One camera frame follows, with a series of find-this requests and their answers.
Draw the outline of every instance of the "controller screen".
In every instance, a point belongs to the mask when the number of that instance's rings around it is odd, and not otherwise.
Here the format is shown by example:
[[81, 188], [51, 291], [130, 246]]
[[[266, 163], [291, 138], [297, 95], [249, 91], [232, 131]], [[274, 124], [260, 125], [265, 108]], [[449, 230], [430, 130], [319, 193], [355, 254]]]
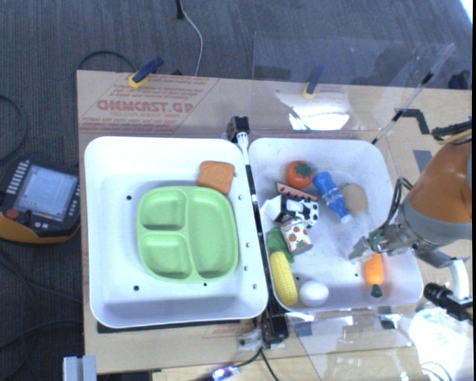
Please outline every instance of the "controller screen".
[[32, 165], [14, 209], [63, 221], [77, 182], [76, 176]]

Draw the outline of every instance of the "blue bottle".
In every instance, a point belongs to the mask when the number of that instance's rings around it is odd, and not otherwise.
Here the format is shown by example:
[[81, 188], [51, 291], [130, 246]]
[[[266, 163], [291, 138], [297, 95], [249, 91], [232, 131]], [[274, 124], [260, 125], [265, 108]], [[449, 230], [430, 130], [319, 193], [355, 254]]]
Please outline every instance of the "blue bottle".
[[321, 194], [326, 206], [339, 214], [340, 221], [346, 223], [351, 220], [351, 215], [346, 209], [344, 196], [329, 173], [321, 172], [314, 176], [313, 184]]

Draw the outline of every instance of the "gray carpet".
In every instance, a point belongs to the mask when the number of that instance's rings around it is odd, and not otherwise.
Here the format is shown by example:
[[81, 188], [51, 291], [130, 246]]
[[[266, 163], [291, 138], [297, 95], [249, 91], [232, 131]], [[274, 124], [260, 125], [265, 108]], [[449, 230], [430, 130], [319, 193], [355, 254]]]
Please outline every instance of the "gray carpet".
[[[462, 71], [456, 87], [472, 83], [473, 25], [459, 0], [181, 1], [204, 40], [200, 76], [302, 81], [317, 60], [325, 83], [414, 87], [454, 44], [429, 86]], [[176, 13], [175, 0], [0, 0], [0, 94], [28, 121], [0, 178], [26, 154], [77, 162], [75, 70], [91, 52], [135, 67], [161, 56], [159, 73], [193, 75], [199, 37]], [[81, 66], [131, 70], [113, 54]], [[20, 135], [17, 109], [0, 98], [0, 157]], [[67, 297], [81, 298], [79, 247], [78, 236], [39, 249], [0, 241], [0, 379], [61, 380], [63, 357], [84, 353], [81, 306]]]

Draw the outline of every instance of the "plastic toy food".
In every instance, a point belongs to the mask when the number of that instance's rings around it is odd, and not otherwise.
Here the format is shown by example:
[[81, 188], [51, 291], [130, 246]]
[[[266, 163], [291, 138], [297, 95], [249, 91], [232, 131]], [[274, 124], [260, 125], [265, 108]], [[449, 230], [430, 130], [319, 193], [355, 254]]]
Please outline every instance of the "plastic toy food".
[[271, 220], [278, 223], [285, 223], [293, 218], [300, 218], [310, 229], [319, 219], [319, 205], [312, 201], [295, 201], [288, 199], [283, 194], [273, 199], [265, 201], [261, 207], [261, 212], [265, 213]]
[[203, 161], [199, 167], [198, 186], [228, 194], [235, 167], [227, 162]]
[[287, 166], [286, 182], [297, 189], [305, 189], [310, 183], [314, 174], [309, 165], [303, 161], [294, 161]]
[[321, 172], [317, 174], [314, 178], [314, 186], [321, 194], [326, 206], [339, 214], [340, 221], [347, 223], [351, 220], [351, 215], [346, 209], [344, 196], [329, 173]]
[[294, 256], [312, 248], [312, 241], [302, 219], [295, 218], [287, 221], [282, 225], [281, 231], [287, 248]]
[[286, 196], [286, 198], [293, 200], [317, 202], [317, 196], [314, 196], [313, 194], [308, 194], [303, 190], [296, 189], [295, 187], [290, 187], [280, 182], [277, 182], [276, 186], [278, 194], [283, 194], [284, 196]]
[[270, 254], [271, 275], [278, 300], [286, 306], [298, 302], [298, 291], [286, 256], [281, 251]]
[[321, 306], [326, 302], [329, 290], [326, 285], [310, 279], [300, 287], [301, 301], [310, 307]]
[[290, 263], [294, 262], [293, 254], [287, 249], [286, 241], [279, 228], [275, 227], [268, 233], [267, 248], [269, 253], [280, 251], [286, 256]]
[[351, 214], [363, 212], [368, 206], [367, 195], [363, 188], [358, 185], [345, 185], [340, 188], [340, 192], [346, 202], [346, 209]]
[[372, 286], [371, 295], [375, 298], [382, 297], [381, 287], [379, 286], [384, 281], [381, 254], [374, 253], [372, 258], [365, 262], [365, 280]]

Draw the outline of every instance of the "toy bread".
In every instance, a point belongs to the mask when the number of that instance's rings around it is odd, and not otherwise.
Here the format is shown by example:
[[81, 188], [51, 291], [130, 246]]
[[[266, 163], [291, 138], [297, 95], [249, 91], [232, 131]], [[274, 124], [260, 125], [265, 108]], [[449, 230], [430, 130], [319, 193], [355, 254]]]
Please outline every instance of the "toy bread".
[[198, 185], [227, 194], [231, 190], [235, 167], [227, 162], [203, 161], [199, 168]]

